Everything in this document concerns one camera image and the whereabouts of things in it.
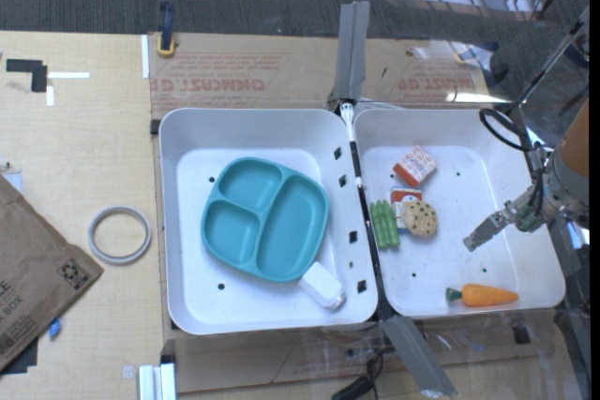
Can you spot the dull grey metal gripper finger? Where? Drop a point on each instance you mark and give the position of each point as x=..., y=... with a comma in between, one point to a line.
x=485, y=229

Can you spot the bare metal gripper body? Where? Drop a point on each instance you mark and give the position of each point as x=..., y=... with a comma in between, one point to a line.
x=527, y=201

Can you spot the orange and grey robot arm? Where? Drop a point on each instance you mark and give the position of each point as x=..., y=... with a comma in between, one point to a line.
x=579, y=145

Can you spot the white plastic tray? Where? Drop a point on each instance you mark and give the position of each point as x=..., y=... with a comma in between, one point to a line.
x=197, y=304
x=469, y=257

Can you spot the chocolate chip biscuit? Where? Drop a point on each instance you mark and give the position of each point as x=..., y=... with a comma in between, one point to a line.
x=420, y=217

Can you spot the orange carrot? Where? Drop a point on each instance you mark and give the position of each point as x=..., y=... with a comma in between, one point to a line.
x=490, y=295

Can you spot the red and white carton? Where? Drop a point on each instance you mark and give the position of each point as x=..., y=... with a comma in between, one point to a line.
x=400, y=197

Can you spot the orange and white carton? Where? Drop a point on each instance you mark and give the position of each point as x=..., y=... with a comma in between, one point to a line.
x=415, y=166

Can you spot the green asparagus bundle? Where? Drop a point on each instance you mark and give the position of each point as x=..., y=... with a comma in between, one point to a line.
x=385, y=225

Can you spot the white plastic bottle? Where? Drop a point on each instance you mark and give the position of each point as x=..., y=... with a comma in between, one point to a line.
x=321, y=285

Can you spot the teal divided plate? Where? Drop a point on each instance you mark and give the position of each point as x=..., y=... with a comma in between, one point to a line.
x=286, y=225

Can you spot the brown cardboard board red print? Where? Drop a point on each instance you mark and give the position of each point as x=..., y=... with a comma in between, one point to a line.
x=244, y=75

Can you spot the white tape roll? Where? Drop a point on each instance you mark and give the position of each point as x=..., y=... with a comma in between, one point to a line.
x=96, y=248

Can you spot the brown paper envelope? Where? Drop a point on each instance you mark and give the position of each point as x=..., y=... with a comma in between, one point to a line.
x=33, y=257

